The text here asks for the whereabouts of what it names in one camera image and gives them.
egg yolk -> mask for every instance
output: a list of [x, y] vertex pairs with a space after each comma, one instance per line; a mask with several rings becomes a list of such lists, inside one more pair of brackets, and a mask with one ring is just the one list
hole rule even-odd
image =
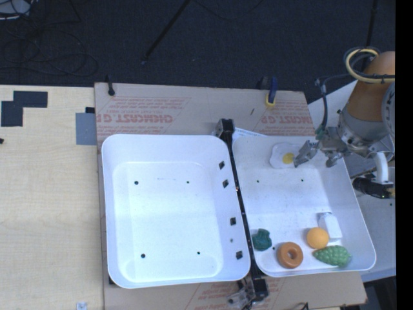
[[329, 239], [328, 232], [321, 227], [313, 227], [307, 232], [307, 242], [311, 248], [324, 248], [327, 246]]
[[283, 156], [283, 163], [284, 164], [291, 164], [293, 159], [294, 159], [294, 154], [291, 153], [291, 152], [288, 152]]

light wood surface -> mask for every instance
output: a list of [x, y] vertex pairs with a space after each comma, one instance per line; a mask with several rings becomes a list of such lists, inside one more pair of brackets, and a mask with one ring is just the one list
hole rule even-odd
[[103, 309], [96, 146], [76, 145], [76, 112], [93, 88], [47, 91], [47, 108], [24, 108], [22, 127], [0, 127], [0, 308]]

white tray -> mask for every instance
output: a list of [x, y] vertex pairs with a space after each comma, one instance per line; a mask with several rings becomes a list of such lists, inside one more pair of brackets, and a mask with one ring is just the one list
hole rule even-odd
[[[296, 150], [306, 140], [315, 141], [311, 137], [268, 136], [243, 137], [234, 142], [251, 235], [258, 229], [266, 229], [272, 239], [271, 248], [254, 250], [257, 265], [265, 274], [274, 277], [368, 270], [376, 262], [376, 252], [344, 161], [338, 160], [335, 166], [327, 168], [327, 157], [319, 151], [312, 160], [296, 168], [273, 164], [274, 168], [270, 164], [274, 145], [289, 143]], [[314, 249], [307, 244], [307, 231], [318, 226], [318, 216], [323, 212], [332, 212], [338, 219], [343, 237], [328, 245], [346, 247], [352, 255], [346, 267], [320, 262], [312, 255]], [[295, 269], [285, 269], [276, 259], [277, 247], [289, 241], [300, 245], [304, 254], [302, 264]]]
[[120, 287], [239, 280], [250, 256], [229, 153], [214, 136], [102, 145], [108, 272]]

yellow cable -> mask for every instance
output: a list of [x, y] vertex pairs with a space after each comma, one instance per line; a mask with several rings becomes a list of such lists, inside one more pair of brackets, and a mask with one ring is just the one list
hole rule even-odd
[[359, 74], [355, 73], [352, 69], [352, 67], [350, 66], [350, 59], [356, 55], [357, 53], [362, 53], [362, 52], [367, 52], [367, 53], [371, 53], [372, 55], [374, 55], [374, 57], [376, 57], [377, 55], [379, 55], [375, 50], [372, 49], [368, 49], [368, 48], [362, 48], [362, 49], [356, 49], [353, 50], [351, 53], [349, 53], [346, 57], [346, 68], [348, 73], [353, 76], [354, 78], [360, 80], [360, 81], [364, 81], [366, 83], [392, 83], [394, 81], [394, 77], [382, 77], [382, 78], [369, 78], [369, 77], [363, 77], [360, 76]]

dark green object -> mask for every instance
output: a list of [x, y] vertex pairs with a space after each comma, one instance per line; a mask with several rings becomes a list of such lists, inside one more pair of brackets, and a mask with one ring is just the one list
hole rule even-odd
[[272, 245], [270, 233], [267, 230], [258, 229], [258, 232], [252, 235], [252, 244], [258, 251], [268, 249]]
[[330, 245], [312, 253], [319, 261], [330, 265], [345, 266], [351, 255], [342, 245]]

